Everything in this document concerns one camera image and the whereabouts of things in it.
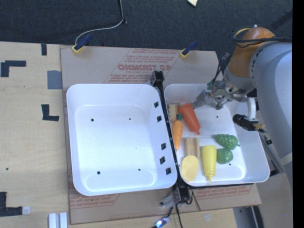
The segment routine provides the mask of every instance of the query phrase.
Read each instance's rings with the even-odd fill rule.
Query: toy carrot
[[[174,142],[175,150],[179,149],[180,142],[181,142],[181,134],[182,134],[182,129],[183,129],[183,123],[182,123],[181,119],[182,119],[182,114],[177,114],[176,120],[174,121],[173,127],[172,127],[172,135],[173,135],[173,142]]]
[[[200,124],[192,105],[190,103],[186,103],[180,106],[178,111],[183,115],[183,119],[190,128],[190,131],[200,134]]]

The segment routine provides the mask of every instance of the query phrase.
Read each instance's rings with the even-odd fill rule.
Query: table surface
[[[69,213],[67,156],[63,95],[48,90],[47,71],[61,71],[60,45],[0,42],[0,62],[26,60],[24,67],[10,67],[9,77],[0,77],[0,191],[7,192],[7,207],[30,207],[30,214],[1,217],[0,227],[48,227],[49,213]],[[42,120],[42,104],[59,121]],[[153,227],[161,217],[132,218],[69,227]],[[183,213],[183,226],[236,228],[233,209]],[[179,228],[176,214],[166,227]]]

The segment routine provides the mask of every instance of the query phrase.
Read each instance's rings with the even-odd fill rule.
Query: empty white tray
[[[169,85],[164,91],[166,104],[180,103],[182,105],[194,102],[196,97],[206,89],[206,84]],[[231,134],[238,138],[240,146],[232,150],[234,159],[229,164],[217,163],[216,175],[212,177],[212,182],[204,176],[200,152],[196,179],[194,181],[184,181],[194,187],[266,181],[269,177],[269,165],[258,132],[247,131],[232,121],[234,114],[248,115],[247,103],[232,101],[225,104],[220,110],[216,110],[215,106],[216,102],[211,98],[207,104],[195,109],[201,125],[200,135],[191,132],[184,123],[182,141],[176,151],[179,167],[181,168],[181,162],[185,157],[184,139],[186,137],[198,138],[200,148],[211,144],[219,149],[223,147],[214,140],[214,135],[219,133]]]
[[[66,98],[78,192],[93,196],[174,185],[177,170],[155,88],[77,84]]]

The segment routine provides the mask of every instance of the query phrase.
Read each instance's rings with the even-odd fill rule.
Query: cardboard
[[[86,197],[76,191],[72,181],[66,93],[70,86],[78,83],[149,83],[155,70],[163,71],[164,87],[174,83],[208,83],[214,77],[218,66],[215,52],[191,51],[186,58],[181,58],[179,52],[167,49],[84,47],[80,53],[75,54],[71,46],[61,47],[71,224],[168,213],[167,208],[159,207],[159,201],[167,197],[171,189],[94,197]],[[206,192],[218,194],[211,199],[206,198]],[[260,203],[255,185],[237,186],[236,191],[228,187],[216,187],[194,190],[193,193],[196,202],[181,206],[181,213]]]

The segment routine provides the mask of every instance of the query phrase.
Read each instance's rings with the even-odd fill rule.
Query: green pepper
[[[233,160],[233,154],[230,149],[218,149],[217,150],[217,162],[219,164],[226,164]]]
[[[238,139],[236,136],[229,135],[229,134],[217,134],[215,136],[216,142],[218,142],[220,145],[224,146],[225,148],[228,148],[230,150],[235,149],[235,147],[238,145]]]

